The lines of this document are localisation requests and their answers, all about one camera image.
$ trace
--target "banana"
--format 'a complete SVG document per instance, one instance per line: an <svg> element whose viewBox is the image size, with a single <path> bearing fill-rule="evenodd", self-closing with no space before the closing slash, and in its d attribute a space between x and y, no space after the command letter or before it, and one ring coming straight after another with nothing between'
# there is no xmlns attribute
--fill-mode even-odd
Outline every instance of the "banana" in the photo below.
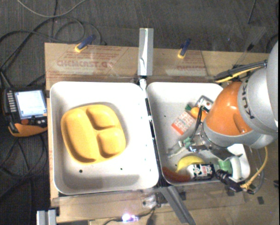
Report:
<svg viewBox="0 0 280 225"><path fill-rule="evenodd" d="M176 172L178 173L180 170L182 170L183 168L185 168L191 164L203 164L203 163L205 163L205 162L200 157L193 156L193 155L186 156L179 160L179 162L177 164Z"/></svg>

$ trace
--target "orange robot part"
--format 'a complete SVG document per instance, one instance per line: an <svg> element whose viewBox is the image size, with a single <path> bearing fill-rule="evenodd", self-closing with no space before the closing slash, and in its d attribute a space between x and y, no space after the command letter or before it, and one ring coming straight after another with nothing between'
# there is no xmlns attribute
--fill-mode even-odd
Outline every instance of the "orange robot part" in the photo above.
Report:
<svg viewBox="0 0 280 225"><path fill-rule="evenodd" d="M222 90L206 117L206 125L216 133L237 136L252 129L240 115L237 96L241 82L233 82Z"/></svg>

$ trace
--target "handheld controller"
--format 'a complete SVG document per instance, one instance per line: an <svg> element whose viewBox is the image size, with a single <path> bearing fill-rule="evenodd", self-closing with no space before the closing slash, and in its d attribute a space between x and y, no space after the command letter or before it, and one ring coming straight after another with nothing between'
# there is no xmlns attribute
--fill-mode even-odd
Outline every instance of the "handheld controller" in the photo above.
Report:
<svg viewBox="0 0 280 225"><path fill-rule="evenodd" d="M42 89L5 89L2 108L13 136L27 137L47 130L47 107Z"/></svg>

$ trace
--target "yellow plate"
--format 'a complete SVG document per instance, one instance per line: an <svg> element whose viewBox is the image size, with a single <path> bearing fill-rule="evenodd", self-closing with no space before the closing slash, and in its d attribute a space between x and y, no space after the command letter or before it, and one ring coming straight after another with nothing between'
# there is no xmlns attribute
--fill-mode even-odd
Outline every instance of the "yellow plate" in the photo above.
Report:
<svg viewBox="0 0 280 225"><path fill-rule="evenodd" d="M93 164L118 156L125 149L125 135L115 112L106 105L88 105L67 111L61 131L70 156Z"/></svg>

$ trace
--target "blue and yellow clamp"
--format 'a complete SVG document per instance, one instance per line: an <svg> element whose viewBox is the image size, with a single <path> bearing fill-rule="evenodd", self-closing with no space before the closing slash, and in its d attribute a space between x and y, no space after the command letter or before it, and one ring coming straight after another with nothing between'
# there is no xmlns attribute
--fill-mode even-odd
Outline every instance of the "blue and yellow clamp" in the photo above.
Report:
<svg viewBox="0 0 280 225"><path fill-rule="evenodd" d="M87 45L91 44L96 39L96 36L93 34L79 43L77 46L74 47L75 51L80 53L84 49L87 48Z"/></svg>
<svg viewBox="0 0 280 225"><path fill-rule="evenodd" d="M191 39L188 38L188 39L185 41L185 43L183 43L183 44L181 45L180 50L178 51L178 55L177 55L179 58L184 58L184 57L185 57L186 51L187 51L187 48L188 48L190 42L191 42Z"/></svg>

